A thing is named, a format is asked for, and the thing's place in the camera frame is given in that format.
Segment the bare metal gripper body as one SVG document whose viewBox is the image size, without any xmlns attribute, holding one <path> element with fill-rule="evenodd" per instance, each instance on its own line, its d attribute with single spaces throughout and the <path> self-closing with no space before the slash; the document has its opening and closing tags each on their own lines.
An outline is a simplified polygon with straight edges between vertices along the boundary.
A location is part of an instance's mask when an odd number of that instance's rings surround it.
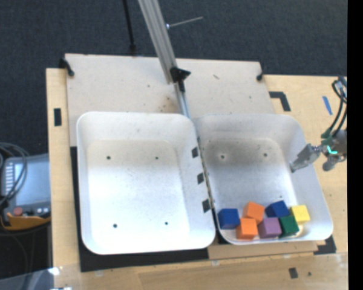
<svg viewBox="0 0 363 290">
<path fill-rule="evenodd" d="M 319 151 L 329 160 L 345 161 L 347 159 L 347 131 L 327 129 L 321 135 Z"/>
</svg>

